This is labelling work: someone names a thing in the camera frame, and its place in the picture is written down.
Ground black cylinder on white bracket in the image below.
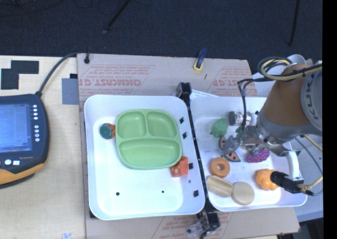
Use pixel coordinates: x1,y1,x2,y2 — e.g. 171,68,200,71
270,150,305,194

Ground black block with thin wires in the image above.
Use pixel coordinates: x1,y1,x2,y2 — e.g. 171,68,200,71
175,82,192,99
196,210,221,236

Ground green toy broccoli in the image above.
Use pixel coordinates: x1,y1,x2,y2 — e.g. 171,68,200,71
211,117,229,138

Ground orange cube with star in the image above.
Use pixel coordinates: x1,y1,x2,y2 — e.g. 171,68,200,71
170,156,189,178

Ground thin black and white rod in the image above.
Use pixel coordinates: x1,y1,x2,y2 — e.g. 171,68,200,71
184,93,214,223

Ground green divided plate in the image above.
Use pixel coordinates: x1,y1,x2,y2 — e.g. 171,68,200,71
115,108,183,171

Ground orange toy pumpkin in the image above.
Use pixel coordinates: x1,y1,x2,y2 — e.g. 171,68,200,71
255,168,279,191

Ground purple toy grapes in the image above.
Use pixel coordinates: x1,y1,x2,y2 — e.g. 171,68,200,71
246,148,271,163

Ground white plastic tray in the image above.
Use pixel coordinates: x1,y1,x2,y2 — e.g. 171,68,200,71
190,96,308,213
84,94,206,221

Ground orange toy doughnut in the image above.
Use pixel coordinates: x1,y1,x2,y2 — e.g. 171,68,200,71
209,156,231,178

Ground brown cardboard board, red print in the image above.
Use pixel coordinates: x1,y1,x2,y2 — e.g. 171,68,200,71
76,53,301,239

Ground red toy watermelon slice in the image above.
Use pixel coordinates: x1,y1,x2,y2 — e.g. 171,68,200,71
217,135,242,163

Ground small bottle with white label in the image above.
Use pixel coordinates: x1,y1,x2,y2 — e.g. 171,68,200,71
227,111,257,127

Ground red and green toy strawberry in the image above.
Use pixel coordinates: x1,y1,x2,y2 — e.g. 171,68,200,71
100,123,116,140

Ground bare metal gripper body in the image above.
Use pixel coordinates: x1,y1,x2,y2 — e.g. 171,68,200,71
236,125,276,152

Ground white paper sheet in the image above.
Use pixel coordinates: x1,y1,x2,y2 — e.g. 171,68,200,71
190,89,220,99

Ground tan round toy biscuit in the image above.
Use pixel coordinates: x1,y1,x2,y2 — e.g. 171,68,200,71
231,181,255,206

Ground tan toy bread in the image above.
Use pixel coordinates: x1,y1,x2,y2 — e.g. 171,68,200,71
206,175,234,198

